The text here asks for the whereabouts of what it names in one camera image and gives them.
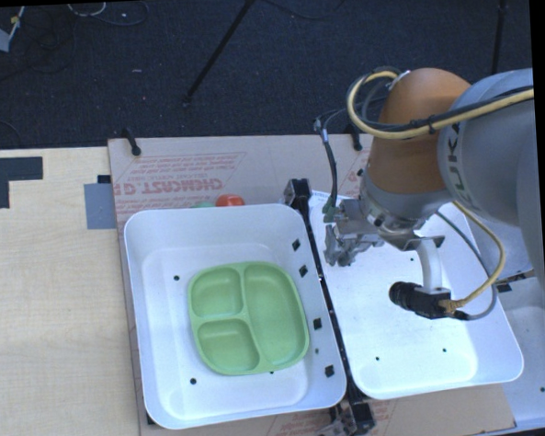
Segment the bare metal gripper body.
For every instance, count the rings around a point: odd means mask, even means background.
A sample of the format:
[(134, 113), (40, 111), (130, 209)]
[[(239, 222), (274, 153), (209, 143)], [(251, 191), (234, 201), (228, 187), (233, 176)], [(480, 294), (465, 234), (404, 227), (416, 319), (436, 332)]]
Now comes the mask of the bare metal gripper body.
[(386, 243), (409, 249), (414, 232), (425, 222), (425, 217), (388, 211), (373, 199), (344, 200), (335, 213), (335, 243), (341, 253), (364, 252)]

